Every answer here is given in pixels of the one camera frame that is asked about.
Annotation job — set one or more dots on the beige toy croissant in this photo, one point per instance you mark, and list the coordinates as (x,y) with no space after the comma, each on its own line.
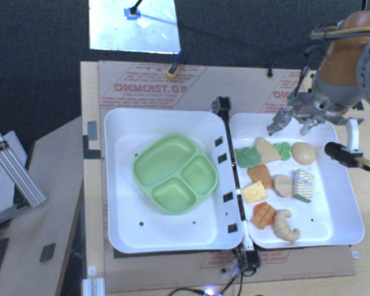
(285,227)

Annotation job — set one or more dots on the green toy broccoli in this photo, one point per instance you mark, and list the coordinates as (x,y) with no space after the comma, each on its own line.
(284,150)

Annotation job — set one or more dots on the beige toy egg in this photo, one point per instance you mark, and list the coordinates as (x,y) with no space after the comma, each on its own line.
(303,153)

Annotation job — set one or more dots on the black cylinder on white bracket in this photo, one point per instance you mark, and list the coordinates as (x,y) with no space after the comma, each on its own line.
(339,153)

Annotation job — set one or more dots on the yellow toy cheese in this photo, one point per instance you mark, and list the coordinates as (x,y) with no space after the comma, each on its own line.
(254,193)

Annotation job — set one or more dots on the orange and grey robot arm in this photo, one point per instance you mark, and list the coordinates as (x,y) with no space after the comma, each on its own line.
(342,60)

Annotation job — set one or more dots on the white plastic tray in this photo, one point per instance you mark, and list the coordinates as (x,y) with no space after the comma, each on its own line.
(336,208)
(123,214)

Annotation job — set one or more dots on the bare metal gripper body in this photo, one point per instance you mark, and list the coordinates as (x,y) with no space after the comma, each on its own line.
(308,106)

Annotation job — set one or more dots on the orange toy bread slice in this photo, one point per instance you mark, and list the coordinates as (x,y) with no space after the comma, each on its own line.
(260,175)

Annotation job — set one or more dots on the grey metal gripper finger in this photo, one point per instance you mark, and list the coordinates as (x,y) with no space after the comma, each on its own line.
(279,122)
(308,127)

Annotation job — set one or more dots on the white printed carton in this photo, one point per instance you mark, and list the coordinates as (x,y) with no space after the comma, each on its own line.
(303,185)

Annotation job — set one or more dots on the beige toy wedge slice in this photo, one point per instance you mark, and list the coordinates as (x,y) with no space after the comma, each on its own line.
(266,151)

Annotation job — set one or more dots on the green divided plate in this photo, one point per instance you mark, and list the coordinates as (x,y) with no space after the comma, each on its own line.
(166,165)

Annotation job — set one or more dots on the thin black and white rod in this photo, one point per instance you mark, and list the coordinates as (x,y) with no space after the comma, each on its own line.
(236,183)

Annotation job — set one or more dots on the brown cardboard board red print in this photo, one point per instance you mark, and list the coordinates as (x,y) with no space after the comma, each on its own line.
(160,88)

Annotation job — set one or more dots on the green toy lettuce leaf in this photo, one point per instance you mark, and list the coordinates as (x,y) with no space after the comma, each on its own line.
(247,157)

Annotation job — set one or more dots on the beige toy biscuit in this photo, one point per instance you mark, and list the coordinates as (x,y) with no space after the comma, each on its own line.
(283,186)

